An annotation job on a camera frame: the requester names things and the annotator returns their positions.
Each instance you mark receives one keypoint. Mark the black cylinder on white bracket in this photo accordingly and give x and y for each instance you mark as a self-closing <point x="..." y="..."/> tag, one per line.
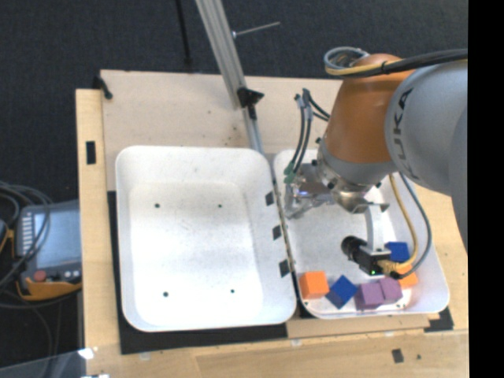
<point x="368" y="255"/>

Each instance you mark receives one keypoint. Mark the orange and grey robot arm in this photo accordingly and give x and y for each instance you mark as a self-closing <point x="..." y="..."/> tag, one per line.
<point x="425" y="124"/>

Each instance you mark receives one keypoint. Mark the orange cube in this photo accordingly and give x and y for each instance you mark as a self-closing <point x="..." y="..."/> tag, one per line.
<point x="313" y="284"/>
<point x="410" y="280"/>

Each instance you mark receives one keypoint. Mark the purple cube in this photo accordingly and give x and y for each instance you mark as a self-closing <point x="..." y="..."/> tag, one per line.
<point x="369" y="295"/>
<point x="392" y="289"/>

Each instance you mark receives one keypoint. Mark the pale wood board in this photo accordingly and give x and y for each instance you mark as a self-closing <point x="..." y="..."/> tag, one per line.
<point x="177" y="108"/>

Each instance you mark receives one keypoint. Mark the blue cube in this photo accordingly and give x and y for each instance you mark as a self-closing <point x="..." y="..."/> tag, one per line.
<point x="398" y="251"/>
<point x="342" y="290"/>

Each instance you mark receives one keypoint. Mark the thin black and white rod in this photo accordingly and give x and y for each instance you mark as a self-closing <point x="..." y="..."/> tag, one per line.
<point x="284" y="227"/>

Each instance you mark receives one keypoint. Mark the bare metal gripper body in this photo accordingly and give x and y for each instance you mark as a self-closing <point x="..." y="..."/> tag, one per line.
<point x="315" y="189"/>

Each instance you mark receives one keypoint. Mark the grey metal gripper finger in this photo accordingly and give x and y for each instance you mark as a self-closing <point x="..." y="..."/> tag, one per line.
<point x="307" y="208"/>
<point x="290" y="205"/>

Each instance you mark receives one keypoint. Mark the white plastic tray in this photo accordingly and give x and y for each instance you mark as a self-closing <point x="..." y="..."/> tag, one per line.
<point x="197" y="234"/>
<point x="319" y="246"/>

